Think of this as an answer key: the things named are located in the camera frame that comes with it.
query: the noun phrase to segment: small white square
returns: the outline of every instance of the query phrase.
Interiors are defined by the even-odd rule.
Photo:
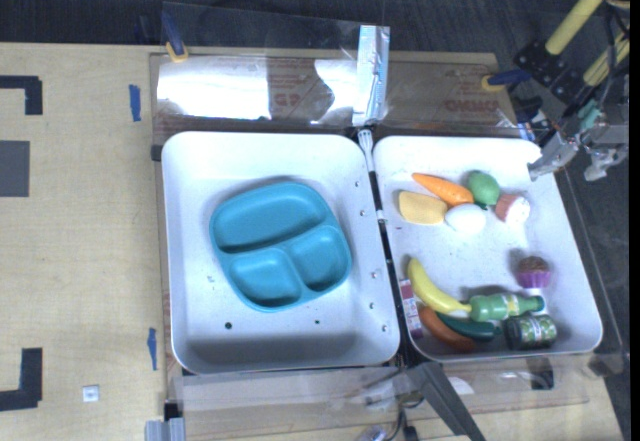
[[[100,400],[100,386],[84,386],[82,388],[82,401],[83,402],[97,402]]]

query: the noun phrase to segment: table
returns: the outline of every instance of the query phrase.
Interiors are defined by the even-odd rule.
[[[43,353],[42,400],[0,412],[3,439],[143,439],[145,422],[162,418],[167,380],[149,101],[149,58],[161,52],[0,44],[0,74],[39,77],[44,109],[27,116],[24,91],[0,89],[0,139],[30,142],[29,197],[0,197],[0,390],[18,388],[22,349]],[[137,122],[130,85],[142,99]],[[83,388],[95,385],[99,400],[83,401]],[[582,385],[584,403],[474,419],[488,439],[622,439],[604,382],[585,376]],[[416,425],[425,439],[450,435],[440,419]],[[330,437],[350,440],[363,429]]]

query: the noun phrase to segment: yellow banana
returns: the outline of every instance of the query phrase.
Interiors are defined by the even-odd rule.
[[[440,290],[431,281],[422,264],[415,258],[411,258],[407,268],[407,276],[411,281],[413,292],[431,309],[440,313],[451,313],[452,311],[471,311],[469,304],[462,304]]]

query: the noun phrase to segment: green ball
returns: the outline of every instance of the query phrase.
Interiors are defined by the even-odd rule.
[[[500,185],[490,174],[473,171],[469,175],[467,188],[473,194],[473,200],[480,206],[493,206],[500,197]]]

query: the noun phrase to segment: dark green cucumber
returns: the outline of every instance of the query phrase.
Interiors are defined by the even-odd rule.
[[[450,317],[442,313],[436,312],[436,314],[449,329],[476,341],[491,341],[497,334],[502,333],[502,330],[492,322],[474,322],[473,320]]]

